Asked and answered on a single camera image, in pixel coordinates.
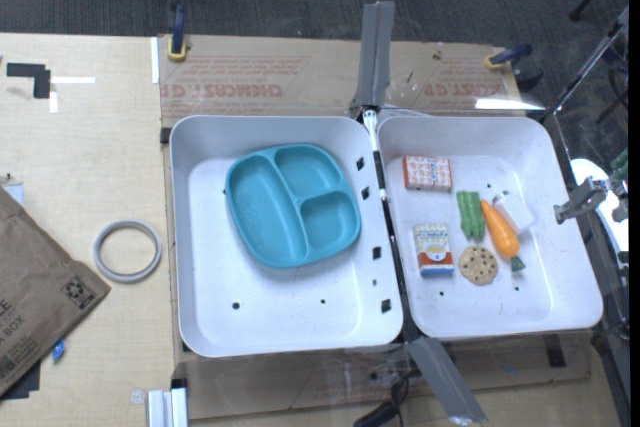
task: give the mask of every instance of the small box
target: small box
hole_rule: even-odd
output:
[[[413,227],[413,240],[420,274],[426,276],[453,272],[453,257],[444,224],[416,224]]]
[[[402,159],[402,171],[407,189],[450,191],[453,186],[447,159],[406,156]]]

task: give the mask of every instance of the toy carrot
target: toy carrot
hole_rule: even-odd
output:
[[[518,237],[502,216],[485,200],[480,201],[480,208],[485,223],[491,234],[491,240],[496,251],[502,256],[511,258],[511,270],[513,272],[524,269],[525,265],[518,257],[520,243]]]

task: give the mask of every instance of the black clip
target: black clip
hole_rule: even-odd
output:
[[[173,7],[176,13],[173,25],[173,34],[169,36],[169,59],[172,61],[184,61],[187,56],[187,40],[184,37],[184,5],[176,4]]]
[[[484,58],[484,66],[488,70],[499,70],[504,68],[507,62],[510,62],[518,88],[520,91],[527,92],[533,89],[538,82],[540,82],[543,75],[542,70],[527,66],[519,66],[516,68],[515,65],[523,57],[531,55],[531,52],[533,52],[533,47],[531,45],[516,45],[515,47],[507,48],[498,54],[486,56]]]

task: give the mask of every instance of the wooden table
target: wooden table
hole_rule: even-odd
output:
[[[160,94],[152,80],[151,45],[150,38],[0,34],[0,168],[23,180],[24,206],[40,226],[94,269],[96,235],[123,218],[150,223],[168,254]],[[31,79],[6,76],[7,62],[45,64],[52,77],[95,77],[96,82],[56,86],[58,109],[51,113],[49,101],[32,97]],[[150,260],[151,246],[140,234],[122,232],[108,239],[103,257],[131,272]],[[137,284],[112,283],[106,300],[65,338],[63,358],[55,364],[43,359],[40,390],[28,399],[0,402],[0,425],[145,425],[144,405],[132,397],[167,389],[174,369],[169,273],[163,258]],[[476,397],[494,425],[616,425],[600,359],[593,350],[590,355],[588,378],[482,391]],[[350,425],[372,408],[197,424]],[[408,424],[428,417],[434,419],[429,425],[451,425],[433,397],[413,399],[406,410]]]

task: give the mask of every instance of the brown cardboard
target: brown cardboard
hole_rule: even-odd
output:
[[[193,114],[342,115],[356,90],[360,42],[189,36],[183,62],[166,58],[159,42],[163,127]],[[477,97],[518,99],[509,67],[489,71],[491,45],[392,42],[388,106],[430,114],[470,115]],[[188,382],[191,419],[378,402],[411,362],[404,348],[312,351],[205,358],[185,350],[178,329],[175,239],[169,148],[164,148],[171,302],[173,378]],[[540,335],[447,345],[472,390],[509,388],[588,376],[587,342],[563,335],[566,366],[552,368]],[[409,395],[429,396],[424,379]]]
[[[163,127],[194,114],[342,115],[356,91],[359,41],[191,35],[186,59],[174,62],[166,58],[167,38],[158,44]],[[386,105],[477,114],[477,98],[519,98],[509,66],[484,66],[499,50],[394,41]]]
[[[109,290],[0,187],[0,395]]]

